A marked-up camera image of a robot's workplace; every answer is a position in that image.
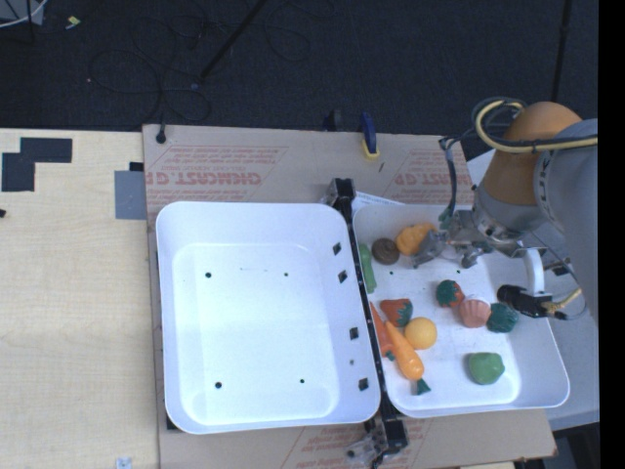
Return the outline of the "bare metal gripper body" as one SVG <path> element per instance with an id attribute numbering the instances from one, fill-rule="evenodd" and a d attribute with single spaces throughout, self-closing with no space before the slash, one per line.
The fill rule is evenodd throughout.
<path id="1" fill-rule="evenodd" d="M 448 242 L 466 258 L 495 251 L 515 257 L 523 250 L 522 233 L 507 228 L 481 209 L 456 210 L 447 234 Z"/>

